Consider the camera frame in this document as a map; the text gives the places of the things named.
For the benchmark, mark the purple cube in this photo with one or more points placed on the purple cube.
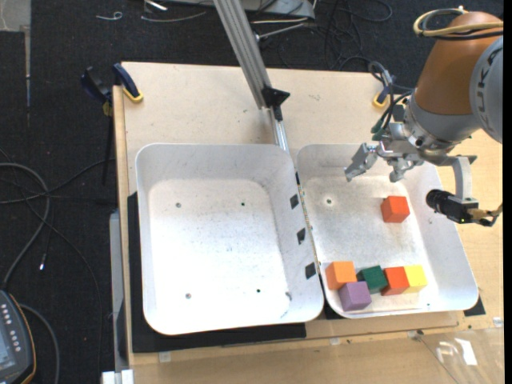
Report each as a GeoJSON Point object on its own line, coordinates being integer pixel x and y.
{"type": "Point", "coordinates": [354, 296]}

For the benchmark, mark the white plastic tray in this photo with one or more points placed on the white plastic tray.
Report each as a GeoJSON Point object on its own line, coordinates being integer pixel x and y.
{"type": "Point", "coordinates": [360, 234]}
{"type": "Point", "coordinates": [216, 238]}

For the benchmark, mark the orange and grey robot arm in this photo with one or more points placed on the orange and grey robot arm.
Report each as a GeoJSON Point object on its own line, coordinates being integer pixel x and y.
{"type": "Point", "coordinates": [448, 74]}

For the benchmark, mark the black cylinder on white bracket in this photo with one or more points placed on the black cylinder on white bracket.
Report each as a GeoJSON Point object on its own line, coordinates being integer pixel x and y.
{"type": "Point", "coordinates": [452, 206]}

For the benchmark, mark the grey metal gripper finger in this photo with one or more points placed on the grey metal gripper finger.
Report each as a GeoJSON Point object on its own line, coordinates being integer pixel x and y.
{"type": "Point", "coordinates": [401, 170]}
{"type": "Point", "coordinates": [362, 161]}

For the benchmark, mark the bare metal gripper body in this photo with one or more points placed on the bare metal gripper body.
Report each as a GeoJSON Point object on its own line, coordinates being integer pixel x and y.
{"type": "Point", "coordinates": [404, 148]}

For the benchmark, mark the green cube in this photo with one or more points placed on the green cube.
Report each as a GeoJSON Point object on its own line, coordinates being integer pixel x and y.
{"type": "Point", "coordinates": [373, 278]}

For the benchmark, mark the yellow cube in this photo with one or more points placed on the yellow cube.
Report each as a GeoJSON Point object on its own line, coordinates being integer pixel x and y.
{"type": "Point", "coordinates": [417, 277]}

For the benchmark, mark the orange cube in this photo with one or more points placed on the orange cube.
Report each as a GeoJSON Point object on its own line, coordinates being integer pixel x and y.
{"type": "Point", "coordinates": [340, 274]}

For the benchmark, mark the pale wood board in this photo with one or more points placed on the pale wood board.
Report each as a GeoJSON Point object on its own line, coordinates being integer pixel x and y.
{"type": "Point", "coordinates": [200, 106]}

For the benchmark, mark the red-orange cube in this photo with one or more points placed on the red-orange cube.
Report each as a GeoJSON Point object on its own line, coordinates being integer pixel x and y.
{"type": "Point", "coordinates": [395, 209]}
{"type": "Point", "coordinates": [395, 280]}

